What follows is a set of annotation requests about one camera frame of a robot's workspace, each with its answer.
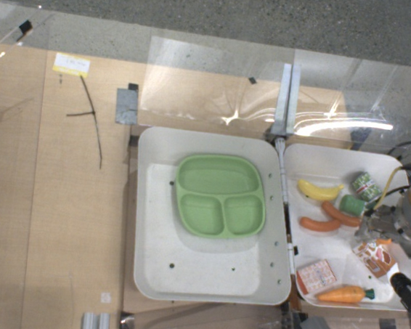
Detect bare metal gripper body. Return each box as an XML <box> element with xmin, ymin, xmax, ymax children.
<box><xmin>352</xmin><ymin>202</ymin><xmax>411</xmax><ymax>256</ymax></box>

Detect orange and white carton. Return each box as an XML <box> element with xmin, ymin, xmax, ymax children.
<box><xmin>349</xmin><ymin>235</ymin><xmax>403</xmax><ymax>281</ymax></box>

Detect small green can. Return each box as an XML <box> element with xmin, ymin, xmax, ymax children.
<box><xmin>338</xmin><ymin>193</ymin><xmax>369</xmax><ymax>218</ymax></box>

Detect green and white can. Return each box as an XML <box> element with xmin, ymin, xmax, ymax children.
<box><xmin>349</xmin><ymin>170</ymin><xmax>385</xmax><ymax>204</ymax></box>

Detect orange sausage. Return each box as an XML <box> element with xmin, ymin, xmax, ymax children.
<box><xmin>319</xmin><ymin>200</ymin><xmax>364</xmax><ymax>229</ymax></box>
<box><xmin>298</xmin><ymin>215</ymin><xmax>343</xmax><ymax>235</ymax></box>

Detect yellow banana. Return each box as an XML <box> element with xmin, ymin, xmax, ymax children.
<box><xmin>296</xmin><ymin>178</ymin><xmax>346</xmax><ymax>205</ymax></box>

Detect white plastic tray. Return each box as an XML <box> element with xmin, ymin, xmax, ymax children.
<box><xmin>121</xmin><ymin>123</ymin><xmax>308</xmax><ymax>314</ymax></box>
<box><xmin>267</xmin><ymin>142</ymin><xmax>411</xmax><ymax>316</ymax></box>

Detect orange carrot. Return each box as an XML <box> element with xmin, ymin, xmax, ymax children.
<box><xmin>316</xmin><ymin>281</ymin><xmax>377</xmax><ymax>308</ymax></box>

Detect pink and orange packet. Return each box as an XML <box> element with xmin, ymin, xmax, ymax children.
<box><xmin>293</xmin><ymin>256</ymin><xmax>340</xmax><ymax>298</ymax></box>

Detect thin black and white rod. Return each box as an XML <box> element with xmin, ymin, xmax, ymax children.
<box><xmin>261</xmin><ymin>137</ymin><xmax>312</xmax><ymax>280</ymax></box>

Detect green divided plate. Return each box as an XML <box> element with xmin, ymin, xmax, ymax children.
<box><xmin>169</xmin><ymin>149</ymin><xmax>273</xmax><ymax>244</ymax></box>

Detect black cylinder on white bracket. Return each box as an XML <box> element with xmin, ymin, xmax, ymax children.
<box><xmin>386</xmin><ymin>251</ymin><xmax>411</xmax><ymax>314</ymax></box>

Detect black block with thin wires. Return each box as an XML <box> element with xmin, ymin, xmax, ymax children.
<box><xmin>278</xmin><ymin>302</ymin><xmax>309</xmax><ymax>329</ymax></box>

